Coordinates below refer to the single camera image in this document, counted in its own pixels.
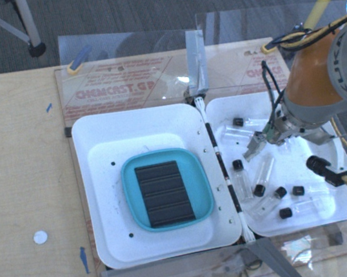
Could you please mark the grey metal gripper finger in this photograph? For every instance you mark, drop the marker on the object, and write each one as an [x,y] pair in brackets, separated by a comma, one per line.
[320,138]
[254,146]

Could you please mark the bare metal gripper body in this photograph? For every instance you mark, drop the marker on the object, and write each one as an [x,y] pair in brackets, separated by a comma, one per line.
[290,130]

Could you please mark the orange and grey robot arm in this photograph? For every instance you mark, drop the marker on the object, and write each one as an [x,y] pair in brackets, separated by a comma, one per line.
[312,80]

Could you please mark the clear bottle with black cap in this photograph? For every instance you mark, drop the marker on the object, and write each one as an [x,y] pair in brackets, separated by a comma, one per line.
[233,133]
[298,190]
[259,190]
[238,121]
[285,213]
[280,192]
[237,165]

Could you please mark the white plastic tray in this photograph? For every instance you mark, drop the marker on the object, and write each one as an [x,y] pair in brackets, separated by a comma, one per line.
[103,191]
[295,164]

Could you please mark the thin black and white rod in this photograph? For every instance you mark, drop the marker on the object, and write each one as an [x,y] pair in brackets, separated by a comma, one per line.
[219,160]

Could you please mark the blue plate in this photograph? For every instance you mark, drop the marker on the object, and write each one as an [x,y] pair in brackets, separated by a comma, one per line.
[197,183]

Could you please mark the black ribbed rectangular block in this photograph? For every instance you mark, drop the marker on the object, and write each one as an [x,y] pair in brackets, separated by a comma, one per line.
[164,194]

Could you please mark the brown cardboard board red print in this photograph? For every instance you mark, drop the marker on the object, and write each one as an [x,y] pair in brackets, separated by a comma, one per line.
[119,87]

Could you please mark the black cylinder on white bracket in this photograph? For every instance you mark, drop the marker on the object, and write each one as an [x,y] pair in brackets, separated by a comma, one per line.
[319,165]

